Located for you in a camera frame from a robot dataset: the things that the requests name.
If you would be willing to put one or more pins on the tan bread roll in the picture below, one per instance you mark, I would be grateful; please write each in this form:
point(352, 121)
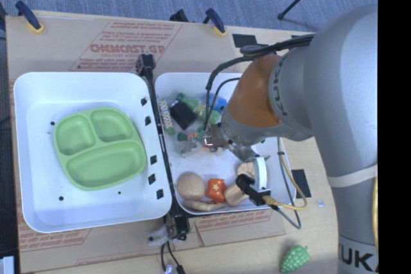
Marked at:
point(234, 195)

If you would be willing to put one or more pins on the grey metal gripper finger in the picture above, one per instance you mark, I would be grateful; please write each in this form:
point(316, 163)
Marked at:
point(189, 147)

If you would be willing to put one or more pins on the black cylinder on white bracket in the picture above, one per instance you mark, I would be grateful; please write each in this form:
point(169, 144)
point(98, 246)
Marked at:
point(260, 176)

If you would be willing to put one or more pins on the green bottle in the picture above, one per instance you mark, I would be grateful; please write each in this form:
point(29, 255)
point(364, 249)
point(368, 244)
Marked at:
point(192, 104)

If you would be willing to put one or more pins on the blue packet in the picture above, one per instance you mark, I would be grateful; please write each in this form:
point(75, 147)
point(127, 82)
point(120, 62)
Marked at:
point(221, 104)

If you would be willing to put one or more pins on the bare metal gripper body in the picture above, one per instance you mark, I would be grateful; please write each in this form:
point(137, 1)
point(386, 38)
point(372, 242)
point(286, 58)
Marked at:
point(215, 139)

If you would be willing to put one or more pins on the thin black and white rod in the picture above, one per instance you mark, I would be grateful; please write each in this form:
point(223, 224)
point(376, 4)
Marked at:
point(160, 134)

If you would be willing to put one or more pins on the white plastic tray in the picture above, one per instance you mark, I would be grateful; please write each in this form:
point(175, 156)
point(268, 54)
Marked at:
point(96, 215)
point(205, 163)

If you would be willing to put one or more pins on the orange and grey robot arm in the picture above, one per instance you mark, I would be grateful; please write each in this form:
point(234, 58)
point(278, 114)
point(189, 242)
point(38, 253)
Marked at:
point(337, 90)

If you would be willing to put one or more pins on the brown cardboard board red print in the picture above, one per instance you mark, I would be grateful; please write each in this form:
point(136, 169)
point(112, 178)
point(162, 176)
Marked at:
point(96, 41)

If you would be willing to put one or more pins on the tan croissant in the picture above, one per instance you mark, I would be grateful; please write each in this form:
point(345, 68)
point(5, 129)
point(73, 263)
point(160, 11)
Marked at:
point(246, 169)

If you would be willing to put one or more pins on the round tan bread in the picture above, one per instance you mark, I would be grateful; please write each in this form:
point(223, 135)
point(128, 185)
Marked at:
point(190, 186)

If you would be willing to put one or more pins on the green grapes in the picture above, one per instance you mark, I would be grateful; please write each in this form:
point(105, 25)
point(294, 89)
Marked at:
point(294, 259)

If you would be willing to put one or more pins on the green divided plate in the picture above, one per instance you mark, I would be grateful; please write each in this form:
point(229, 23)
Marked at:
point(99, 154)

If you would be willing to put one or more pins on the orange carrot with green top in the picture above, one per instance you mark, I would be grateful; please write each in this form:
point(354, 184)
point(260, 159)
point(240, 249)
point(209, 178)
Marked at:
point(183, 137)

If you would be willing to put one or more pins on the black box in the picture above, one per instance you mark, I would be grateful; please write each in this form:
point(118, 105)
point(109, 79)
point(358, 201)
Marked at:
point(182, 115)

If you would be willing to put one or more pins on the red carton with yellow stars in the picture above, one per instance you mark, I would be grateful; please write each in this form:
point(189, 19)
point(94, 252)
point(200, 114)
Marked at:
point(216, 190)

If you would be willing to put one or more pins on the tan sausage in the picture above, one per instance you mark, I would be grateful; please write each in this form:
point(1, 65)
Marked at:
point(202, 205)

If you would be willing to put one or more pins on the white carton with orange pattern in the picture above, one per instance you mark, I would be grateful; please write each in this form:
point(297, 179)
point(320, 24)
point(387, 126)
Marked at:
point(167, 118)

